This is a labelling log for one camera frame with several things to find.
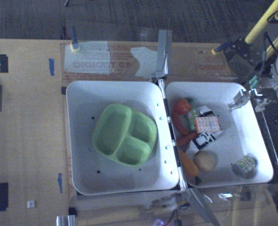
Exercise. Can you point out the orange carrot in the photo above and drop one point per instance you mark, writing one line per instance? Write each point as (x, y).
(188, 165)

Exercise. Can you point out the orange-red sausage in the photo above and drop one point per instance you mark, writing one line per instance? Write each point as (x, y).
(186, 138)

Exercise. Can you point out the brown round bread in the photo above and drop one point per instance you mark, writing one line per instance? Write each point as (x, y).
(204, 161)

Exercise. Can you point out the red tomato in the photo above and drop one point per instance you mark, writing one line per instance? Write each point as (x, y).
(181, 106)

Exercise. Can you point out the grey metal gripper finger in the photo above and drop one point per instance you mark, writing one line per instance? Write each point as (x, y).
(238, 99)
(261, 105)

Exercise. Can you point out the white plastic tray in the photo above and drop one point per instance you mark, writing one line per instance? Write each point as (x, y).
(240, 135)
(82, 149)

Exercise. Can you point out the brown cardboard board, red print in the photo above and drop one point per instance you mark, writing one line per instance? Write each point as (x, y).
(120, 65)

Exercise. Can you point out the small white square tile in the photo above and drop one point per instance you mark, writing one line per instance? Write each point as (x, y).
(30, 204)

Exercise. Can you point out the green patterned packet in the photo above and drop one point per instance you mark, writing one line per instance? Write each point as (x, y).
(192, 118)

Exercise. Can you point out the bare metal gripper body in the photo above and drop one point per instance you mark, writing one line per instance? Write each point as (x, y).
(268, 94)

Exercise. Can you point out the green divided plate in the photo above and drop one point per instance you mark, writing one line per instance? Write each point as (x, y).
(123, 134)

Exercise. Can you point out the black and white cow-print carton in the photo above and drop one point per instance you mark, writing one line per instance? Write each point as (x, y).
(204, 140)

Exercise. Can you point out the green and white can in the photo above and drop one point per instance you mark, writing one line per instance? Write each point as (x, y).
(244, 165)

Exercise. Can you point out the orange carton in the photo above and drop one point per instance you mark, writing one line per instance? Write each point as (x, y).
(207, 124)

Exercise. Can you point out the small black and white carton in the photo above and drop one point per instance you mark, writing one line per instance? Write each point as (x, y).
(205, 110)

